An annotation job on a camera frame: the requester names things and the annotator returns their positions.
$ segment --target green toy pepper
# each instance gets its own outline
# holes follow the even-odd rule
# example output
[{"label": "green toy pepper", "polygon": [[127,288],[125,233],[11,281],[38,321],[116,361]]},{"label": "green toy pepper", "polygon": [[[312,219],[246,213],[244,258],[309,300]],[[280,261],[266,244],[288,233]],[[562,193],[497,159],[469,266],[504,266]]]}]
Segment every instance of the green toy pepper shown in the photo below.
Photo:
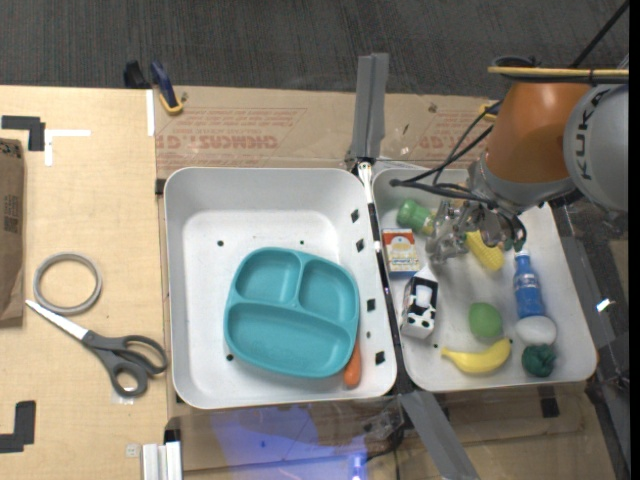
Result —
[{"label": "green toy pepper", "polygon": [[556,355],[549,345],[530,345],[522,353],[522,366],[531,375],[548,377],[553,371]]}]

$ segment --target teal divided plate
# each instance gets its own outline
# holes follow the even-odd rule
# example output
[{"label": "teal divided plate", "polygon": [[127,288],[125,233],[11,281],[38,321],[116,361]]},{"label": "teal divided plate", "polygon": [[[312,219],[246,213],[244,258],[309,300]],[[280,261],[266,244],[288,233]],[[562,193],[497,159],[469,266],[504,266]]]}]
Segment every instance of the teal divided plate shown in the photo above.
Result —
[{"label": "teal divided plate", "polygon": [[277,247],[243,260],[231,283],[224,337],[235,356],[266,370],[322,378],[345,367],[360,302],[347,270]]}]

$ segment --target yellow banana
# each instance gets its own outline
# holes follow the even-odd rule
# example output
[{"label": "yellow banana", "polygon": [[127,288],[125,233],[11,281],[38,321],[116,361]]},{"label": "yellow banana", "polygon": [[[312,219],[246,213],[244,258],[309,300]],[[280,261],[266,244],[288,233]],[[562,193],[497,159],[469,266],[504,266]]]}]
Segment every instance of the yellow banana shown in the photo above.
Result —
[{"label": "yellow banana", "polygon": [[487,373],[501,366],[511,353],[509,338],[502,338],[482,352],[456,352],[442,347],[440,353],[465,373]]}]

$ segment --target metal bracket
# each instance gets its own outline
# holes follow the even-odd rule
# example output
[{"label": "metal bracket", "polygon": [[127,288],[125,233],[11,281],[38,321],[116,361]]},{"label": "metal bracket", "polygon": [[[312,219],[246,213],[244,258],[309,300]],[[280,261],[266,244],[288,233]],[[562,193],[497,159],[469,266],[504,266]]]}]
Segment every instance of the metal bracket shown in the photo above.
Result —
[{"label": "metal bracket", "polygon": [[360,158],[380,156],[380,142],[385,136],[384,94],[388,76],[388,53],[358,58],[353,137],[345,159],[348,164]]},{"label": "metal bracket", "polygon": [[479,479],[435,396],[414,391],[399,398],[440,476],[448,480]]},{"label": "metal bracket", "polygon": [[182,480],[180,441],[143,445],[140,466],[142,480]]}]

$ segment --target water bottle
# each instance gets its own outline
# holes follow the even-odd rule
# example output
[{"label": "water bottle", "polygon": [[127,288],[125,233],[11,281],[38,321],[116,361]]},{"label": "water bottle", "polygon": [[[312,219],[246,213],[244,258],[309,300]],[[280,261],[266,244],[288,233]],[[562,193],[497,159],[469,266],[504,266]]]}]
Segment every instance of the water bottle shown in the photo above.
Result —
[{"label": "water bottle", "polygon": [[531,267],[529,251],[522,250],[515,256],[516,273],[513,276],[513,289],[518,301],[518,317],[544,316],[540,283],[537,274]]}]

